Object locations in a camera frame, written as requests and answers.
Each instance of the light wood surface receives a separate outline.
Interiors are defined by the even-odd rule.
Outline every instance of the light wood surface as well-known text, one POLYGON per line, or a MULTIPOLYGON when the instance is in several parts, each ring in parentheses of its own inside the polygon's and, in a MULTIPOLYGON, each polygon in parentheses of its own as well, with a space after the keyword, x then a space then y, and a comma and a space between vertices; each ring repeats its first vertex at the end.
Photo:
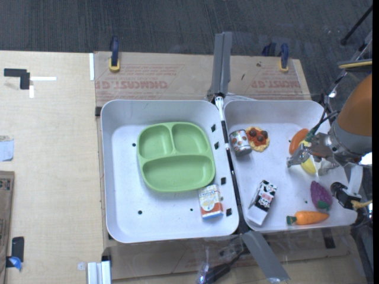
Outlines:
POLYGON ((10 239, 23 236, 23 268, 6 283, 85 283, 79 262, 99 262, 102 218, 94 82, 89 54, 0 52, 0 68, 27 69, 34 98, 20 79, 0 75, 0 135, 14 138, 10 239))

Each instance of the yellow banana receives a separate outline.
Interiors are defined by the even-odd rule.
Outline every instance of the yellow banana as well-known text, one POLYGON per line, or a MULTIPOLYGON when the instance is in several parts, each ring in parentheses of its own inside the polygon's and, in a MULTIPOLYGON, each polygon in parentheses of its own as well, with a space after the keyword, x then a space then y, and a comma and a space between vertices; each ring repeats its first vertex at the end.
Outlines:
MULTIPOLYGON (((299 145, 300 145, 301 143, 303 143, 304 146, 308 146, 308 142, 307 142, 307 141, 304 141, 304 140, 303 140, 303 141, 301 141, 301 142, 299 143, 299 145)), ((314 175, 314 174, 316 173, 316 168, 315 168, 315 166, 314 166, 313 161, 312 161, 311 158, 308 158, 305 162, 302 162, 301 166, 302 166, 302 168, 303 168, 307 173, 309 173, 310 175, 314 175)))

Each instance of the purple eggplant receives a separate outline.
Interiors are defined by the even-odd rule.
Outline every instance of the purple eggplant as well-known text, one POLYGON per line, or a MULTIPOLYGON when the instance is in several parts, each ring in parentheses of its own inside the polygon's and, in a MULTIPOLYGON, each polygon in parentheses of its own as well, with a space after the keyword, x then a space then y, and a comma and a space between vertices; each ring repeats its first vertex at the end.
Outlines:
POLYGON ((317 209, 329 210, 332 205, 332 195, 319 182, 312 181, 310 195, 312 203, 317 209))

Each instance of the orange carrot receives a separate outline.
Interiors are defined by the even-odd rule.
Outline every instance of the orange carrot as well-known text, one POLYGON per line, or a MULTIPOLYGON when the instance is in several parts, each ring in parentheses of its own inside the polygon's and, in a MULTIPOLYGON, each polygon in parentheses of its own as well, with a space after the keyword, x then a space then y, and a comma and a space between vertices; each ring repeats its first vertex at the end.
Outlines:
POLYGON ((297 133, 294 134, 290 143, 290 154, 293 154, 295 152, 300 142, 306 138, 307 133, 308 129, 303 128, 302 130, 299 130, 297 133))
POLYGON ((287 224, 308 225, 324 221, 329 214, 319 211, 297 211, 295 216, 287 215, 287 224))

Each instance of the white plastic tray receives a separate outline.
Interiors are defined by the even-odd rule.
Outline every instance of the white plastic tray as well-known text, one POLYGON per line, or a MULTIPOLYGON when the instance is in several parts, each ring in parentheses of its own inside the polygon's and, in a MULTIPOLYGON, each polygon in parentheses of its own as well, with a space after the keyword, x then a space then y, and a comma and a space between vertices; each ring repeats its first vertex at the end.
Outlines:
POLYGON ((109 234, 122 243, 220 237, 232 234, 239 217, 220 115, 207 101, 114 100, 101 111, 105 213, 109 234), (224 214, 204 220, 197 191, 165 193, 144 183, 137 137, 148 125, 184 121, 202 128, 213 151, 224 214), (227 216, 226 210, 232 210, 227 216))
MULTIPOLYGON (((228 102, 224 117, 228 131, 257 126, 267 130, 269 146, 262 152, 253 151, 242 157, 232 152, 233 165, 239 186, 239 193, 245 221, 256 231, 286 231, 316 227, 351 225, 356 212, 343 208, 336 198, 329 210, 329 218, 312 225, 287 225, 286 216, 299 210, 316 210, 310 196, 310 184, 318 181, 327 190, 333 182, 348 184, 341 167, 330 170, 324 176, 309 175, 300 165, 287 167, 290 156, 289 140, 302 128, 310 129, 319 122, 323 107, 313 101, 242 101, 228 102), (259 183, 267 180, 278 186, 275 198, 263 224, 259 227, 246 218, 248 206, 259 183)), ((319 131, 326 133, 330 126, 325 121, 319 131)))

